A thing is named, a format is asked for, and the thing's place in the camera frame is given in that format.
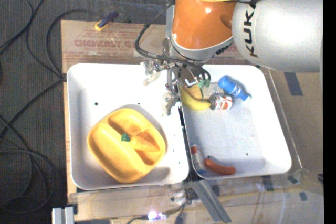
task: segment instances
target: soda can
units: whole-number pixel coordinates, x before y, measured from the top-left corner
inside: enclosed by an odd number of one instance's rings
[[[232,97],[224,94],[213,94],[210,96],[210,109],[230,109],[232,107]]]
[[[203,155],[199,146],[193,144],[190,146],[191,159],[193,161],[196,172],[203,174],[206,172]]]

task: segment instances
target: blue bottle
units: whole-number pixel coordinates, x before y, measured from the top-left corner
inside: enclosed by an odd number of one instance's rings
[[[223,76],[218,82],[218,86],[221,87],[226,93],[231,94],[234,97],[241,98],[244,103],[251,100],[251,96],[243,91],[241,86],[237,85],[228,76]]]

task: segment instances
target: yellow bowl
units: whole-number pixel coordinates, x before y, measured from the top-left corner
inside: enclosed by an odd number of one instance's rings
[[[157,151],[135,150],[123,134],[138,136]],[[99,121],[88,134],[88,147],[103,169],[120,183],[133,183],[147,175],[162,159],[165,141],[154,125],[131,108],[118,109]]]

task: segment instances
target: toy sausage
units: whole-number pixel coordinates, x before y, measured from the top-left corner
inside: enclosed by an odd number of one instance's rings
[[[210,158],[204,160],[205,167],[209,168],[211,171],[219,173],[221,175],[233,175],[236,172],[236,168],[233,166],[222,166],[215,163]]]

